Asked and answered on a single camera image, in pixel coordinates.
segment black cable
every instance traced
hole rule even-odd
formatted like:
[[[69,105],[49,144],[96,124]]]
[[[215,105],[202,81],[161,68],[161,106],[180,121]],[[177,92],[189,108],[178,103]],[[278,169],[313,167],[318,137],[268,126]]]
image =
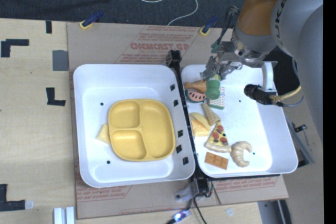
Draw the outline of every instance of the black cable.
[[[204,196],[206,198],[209,198],[211,196],[211,194],[212,194],[213,191],[214,191],[214,184],[211,182],[210,192],[209,192],[209,194],[204,194]]]
[[[204,224],[206,224],[206,221],[205,221],[205,219],[203,218],[203,215],[202,215],[201,211],[200,211],[199,208],[198,208],[198,205],[197,205],[197,202],[196,202],[196,197],[194,197],[194,204],[195,204],[195,207],[196,207],[196,209],[197,209],[197,211],[198,211],[198,213],[199,213],[201,219],[203,220]]]
[[[303,98],[304,98],[304,96],[302,96],[301,100],[299,102],[295,103],[295,104],[284,104],[282,102],[276,102],[276,105],[281,106],[283,108],[294,108],[294,107],[298,106],[299,104],[301,104],[303,102]]]
[[[189,210],[189,209],[191,208],[191,205],[192,205],[192,204],[193,204],[193,200],[190,199],[189,202],[188,202],[187,207],[185,208],[185,210],[186,210],[186,211]]]
[[[222,32],[220,33],[219,38],[217,39],[217,44],[221,43],[221,40],[223,36],[225,35],[226,31],[229,28],[233,28],[235,26],[235,22],[233,22],[234,16],[238,16],[240,13],[240,10],[236,6],[232,6],[226,10],[224,22],[226,23],[225,26],[222,29]]]

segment black tape marking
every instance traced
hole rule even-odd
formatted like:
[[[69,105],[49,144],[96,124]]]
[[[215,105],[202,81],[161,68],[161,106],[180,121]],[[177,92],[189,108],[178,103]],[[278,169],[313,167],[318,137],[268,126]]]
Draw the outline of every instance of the black tape marking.
[[[7,201],[7,184],[0,184],[0,212],[26,209],[26,201]]]
[[[65,106],[66,100],[55,100],[55,88],[46,88],[46,91],[48,98],[47,104]]]
[[[53,31],[53,27],[52,27],[53,25],[51,24],[51,20],[47,20],[46,21],[46,33],[47,34],[51,34]]]
[[[68,71],[69,70],[69,57],[68,52],[65,50],[53,50],[52,53],[52,70],[53,71]]]
[[[6,39],[6,41],[1,41],[1,57],[8,58],[11,56],[11,46],[29,46],[29,39]]]
[[[178,145],[177,147],[176,147],[176,153],[178,154],[178,153],[180,153],[182,151],[182,145]]]
[[[5,41],[1,41],[1,57],[8,58],[10,55],[10,45]]]
[[[184,157],[182,161],[183,161],[183,165],[186,165],[187,163],[189,163],[188,157]]]

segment yellow divided plate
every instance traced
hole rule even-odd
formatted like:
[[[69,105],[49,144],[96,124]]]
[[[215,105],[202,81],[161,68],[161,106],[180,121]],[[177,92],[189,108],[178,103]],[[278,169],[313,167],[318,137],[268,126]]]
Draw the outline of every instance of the yellow divided plate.
[[[173,122],[168,108],[152,99],[118,101],[109,110],[112,148],[128,161],[154,161],[175,148]]]

